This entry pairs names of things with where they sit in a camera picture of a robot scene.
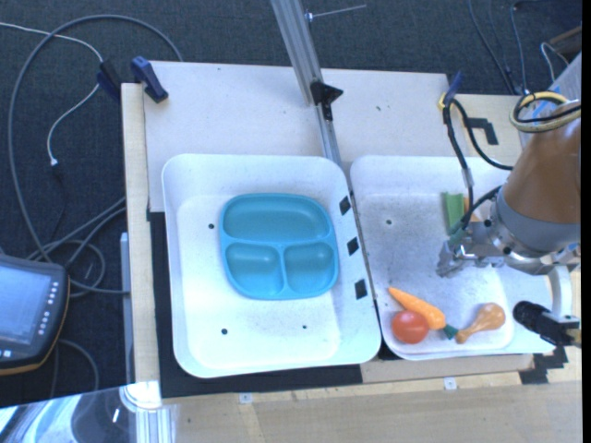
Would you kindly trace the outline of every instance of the red tomato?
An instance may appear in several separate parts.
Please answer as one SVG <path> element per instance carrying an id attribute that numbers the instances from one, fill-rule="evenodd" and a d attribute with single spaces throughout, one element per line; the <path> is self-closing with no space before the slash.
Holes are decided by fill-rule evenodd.
<path id="1" fill-rule="evenodd" d="M 392 319 L 394 336 L 405 343 L 417 344 L 422 342 L 428 333 L 427 319 L 417 312 L 403 310 Z"/>

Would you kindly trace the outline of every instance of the carrot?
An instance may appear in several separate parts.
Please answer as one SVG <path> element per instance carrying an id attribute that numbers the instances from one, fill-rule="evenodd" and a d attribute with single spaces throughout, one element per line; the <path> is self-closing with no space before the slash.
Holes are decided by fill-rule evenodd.
<path id="1" fill-rule="evenodd" d="M 436 306 L 429 304 L 410 293 L 395 289 L 394 287 L 388 287 L 388 292 L 405 309 L 412 310 L 425 317 L 430 329 L 445 328 L 445 314 L 443 314 L 443 312 L 441 312 Z"/>

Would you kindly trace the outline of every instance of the dark floor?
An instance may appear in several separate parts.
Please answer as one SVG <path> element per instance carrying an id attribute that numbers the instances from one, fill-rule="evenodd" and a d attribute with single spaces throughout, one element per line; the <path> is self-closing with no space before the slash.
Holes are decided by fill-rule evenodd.
<path id="1" fill-rule="evenodd" d="M 485 44 L 468 0 L 303 3 L 317 15 L 364 6 L 314 20 L 311 30 L 323 67 L 447 75 L 461 70 L 461 92 L 487 94 L 545 89 L 551 77 L 540 44 L 579 27 L 583 12 L 582 0 L 471 0 Z M 186 61 L 290 65 L 269 0 L 0 0 L 1 22 L 38 30 L 106 14 L 150 23 L 177 45 Z M 66 34 L 96 47 L 124 81 L 132 80 L 128 65 L 137 55 L 176 59 L 152 30 L 127 21 L 97 19 Z M 91 51 L 73 42 L 47 44 L 24 73 L 10 108 L 21 68 L 41 40 L 42 35 L 0 26 L 0 247 L 15 257 L 27 257 L 37 246 L 18 205 L 9 145 L 23 203 L 42 244 L 64 237 L 125 194 L 119 106 L 105 92 L 55 130 L 52 149 L 60 176 L 49 163 L 50 127 L 95 83 L 98 59 Z M 560 72 L 563 61 L 549 57 Z M 119 238 L 125 230 L 125 215 L 120 214 L 91 241 L 105 259 L 103 288 L 121 287 Z M 52 260 L 66 261 L 76 247 L 62 247 Z M 84 250 L 70 270 L 73 277 L 95 281 L 101 270 L 98 257 Z M 101 388 L 125 384 L 121 296 L 89 293 L 72 299 L 62 338 L 93 357 Z M 36 371 L 0 377 L 0 406 L 92 389 L 92 368 L 84 355 L 64 344 L 58 351 L 58 360 L 52 355 Z"/>

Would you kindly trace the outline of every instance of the white tray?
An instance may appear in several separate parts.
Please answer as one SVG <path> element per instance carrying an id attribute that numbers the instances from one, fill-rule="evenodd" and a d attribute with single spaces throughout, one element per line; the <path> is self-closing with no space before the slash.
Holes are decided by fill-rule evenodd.
<path id="1" fill-rule="evenodd" d="M 477 158 L 468 163 L 476 182 L 475 198 L 501 185 L 507 173 Z M 464 193 L 461 169 L 455 158 L 365 156 L 351 168 L 359 222 L 368 254 L 369 270 L 388 347 L 409 360 L 495 353 L 545 353 L 553 347 L 513 320 L 513 306 L 529 300 L 551 308 L 551 297 L 541 277 L 503 267 L 466 267 L 457 276 L 441 278 L 435 270 L 447 239 L 442 193 Z M 430 331 L 418 344 L 394 338 L 391 322 L 402 309 L 388 286 L 413 293 L 446 315 L 458 329 L 467 327 L 478 307 L 501 305 L 505 325 L 473 335 L 465 344 Z"/>
<path id="2" fill-rule="evenodd" d="M 323 295 L 301 300 L 249 299 L 223 270 L 218 220 L 223 205 L 248 193 L 317 200 L 329 213 L 339 249 L 339 278 Z M 380 347 L 380 326 L 344 174 L 320 157 L 181 154 L 163 168 L 173 345 L 197 377 L 325 365 L 360 364 Z M 357 298 L 356 282 L 367 295 Z"/>

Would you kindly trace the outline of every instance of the blue plate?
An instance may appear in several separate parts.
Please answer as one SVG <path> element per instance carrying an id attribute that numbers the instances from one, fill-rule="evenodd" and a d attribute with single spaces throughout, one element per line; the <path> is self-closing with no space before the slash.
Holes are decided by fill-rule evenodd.
<path id="1" fill-rule="evenodd" d="M 309 298 L 336 283 L 334 228 L 316 200 L 293 194 L 234 197 L 223 206 L 220 225 L 223 267 L 243 295 Z"/>

